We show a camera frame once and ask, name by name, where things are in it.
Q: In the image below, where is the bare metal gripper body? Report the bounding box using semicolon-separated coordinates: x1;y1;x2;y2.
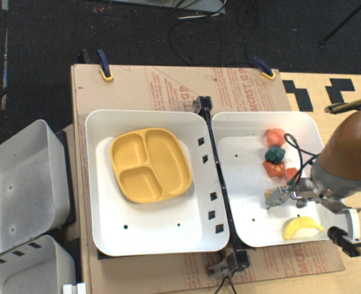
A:
286;178;327;208

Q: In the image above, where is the brown cardboard board red print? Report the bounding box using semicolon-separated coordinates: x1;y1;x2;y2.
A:
70;64;346;294

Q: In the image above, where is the red packet with yellow stars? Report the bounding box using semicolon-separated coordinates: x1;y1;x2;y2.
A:
262;160;286;178

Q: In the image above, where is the black cylinder on white bracket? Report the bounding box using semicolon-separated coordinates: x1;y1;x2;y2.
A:
320;198;361;257

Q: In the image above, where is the thin black rod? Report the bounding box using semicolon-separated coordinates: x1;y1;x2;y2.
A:
203;108;246;257

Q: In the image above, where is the green broccoli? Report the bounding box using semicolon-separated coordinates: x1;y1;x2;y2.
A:
264;145;286;165

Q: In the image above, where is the yellow divided plate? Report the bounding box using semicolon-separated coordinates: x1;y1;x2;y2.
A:
109;127;194;205

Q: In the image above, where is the salmon pink toy food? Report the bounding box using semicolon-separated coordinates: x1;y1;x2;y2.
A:
265;128;287;148

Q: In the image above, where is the yellow banana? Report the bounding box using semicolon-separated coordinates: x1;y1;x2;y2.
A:
283;216;325;241

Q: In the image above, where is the white plastic tray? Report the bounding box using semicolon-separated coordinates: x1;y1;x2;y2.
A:
0;119;71;262
211;111;338;248
85;108;231;257
0;234;77;294

